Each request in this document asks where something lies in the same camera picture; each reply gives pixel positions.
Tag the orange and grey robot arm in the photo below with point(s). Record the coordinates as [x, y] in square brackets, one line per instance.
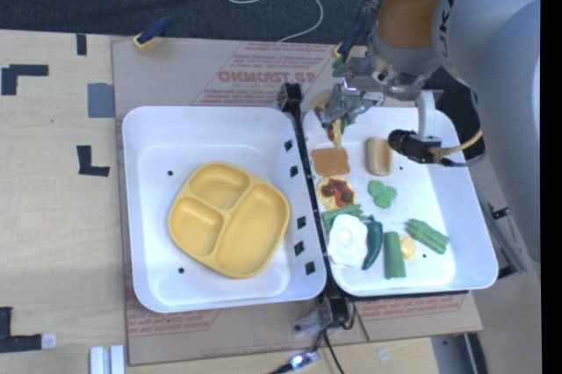
[483, 56]

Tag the dark green pepper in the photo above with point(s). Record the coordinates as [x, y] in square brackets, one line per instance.
[374, 242]

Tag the green asparagus bundle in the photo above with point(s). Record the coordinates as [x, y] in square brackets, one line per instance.
[428, 237]

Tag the black cylinder on white bracket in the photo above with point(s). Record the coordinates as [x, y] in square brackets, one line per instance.
[415, 144]

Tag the brown cardboard board red print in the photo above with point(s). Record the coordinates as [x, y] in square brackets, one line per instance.
[184, 69]

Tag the yellow pasta with red meatballs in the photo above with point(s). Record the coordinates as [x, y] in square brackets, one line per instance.
[336, 191]

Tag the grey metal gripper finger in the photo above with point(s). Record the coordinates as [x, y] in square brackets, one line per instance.
[330, 113]
[355, 112]

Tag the tan bread roll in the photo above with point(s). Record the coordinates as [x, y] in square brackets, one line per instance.
[379, 157]

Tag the white plastic tray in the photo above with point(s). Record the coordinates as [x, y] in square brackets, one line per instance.
[452, 205]
[153, 205]

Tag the thin black rod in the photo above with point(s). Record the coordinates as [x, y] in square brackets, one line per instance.
[314, 196]

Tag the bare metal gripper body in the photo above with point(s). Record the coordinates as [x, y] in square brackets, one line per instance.
[397, 84]

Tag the green beans bundle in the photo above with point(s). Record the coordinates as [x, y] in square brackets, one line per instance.
[330, 216]

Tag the white fried egg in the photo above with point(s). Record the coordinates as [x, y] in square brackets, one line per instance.
[348, 238]

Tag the brown toast slice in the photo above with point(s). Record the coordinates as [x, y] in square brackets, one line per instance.
[330, 161]

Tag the small pale yellow lump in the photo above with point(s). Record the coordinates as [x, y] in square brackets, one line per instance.
[408, 248]

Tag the green cucumber stick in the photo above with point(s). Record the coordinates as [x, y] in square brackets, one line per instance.
[394, 256]

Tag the yellow divided plate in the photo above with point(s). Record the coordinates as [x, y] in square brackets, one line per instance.
[246, 227]

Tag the light green lettuce leaf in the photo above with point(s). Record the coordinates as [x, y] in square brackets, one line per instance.
[383, 194]

